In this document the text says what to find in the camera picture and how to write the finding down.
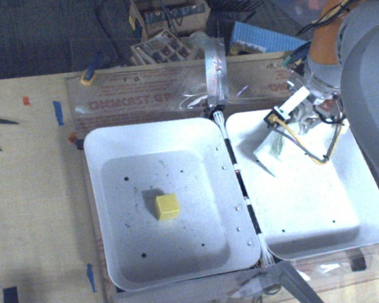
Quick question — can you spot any white and green packet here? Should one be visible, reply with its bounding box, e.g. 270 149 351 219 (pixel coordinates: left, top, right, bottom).
250 128 291 180

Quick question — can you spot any black block with thin wires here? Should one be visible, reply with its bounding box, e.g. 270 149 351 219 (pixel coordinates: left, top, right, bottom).
207 98 229 114

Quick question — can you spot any white plastic tray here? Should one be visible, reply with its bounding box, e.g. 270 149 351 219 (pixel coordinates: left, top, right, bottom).
224 95 379 267
81 109 264 296

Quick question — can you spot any yellow cube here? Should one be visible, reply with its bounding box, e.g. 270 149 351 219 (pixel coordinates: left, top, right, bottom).
152 192 182 222

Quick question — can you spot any brown cardboard board red print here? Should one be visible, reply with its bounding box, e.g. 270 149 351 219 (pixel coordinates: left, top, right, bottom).
65 39 379 303

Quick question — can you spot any thin black and white rod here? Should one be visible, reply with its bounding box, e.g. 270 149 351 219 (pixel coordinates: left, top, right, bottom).
212 105 276 272

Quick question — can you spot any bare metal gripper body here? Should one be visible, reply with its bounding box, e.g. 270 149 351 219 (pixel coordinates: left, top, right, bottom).
300 73 346 126

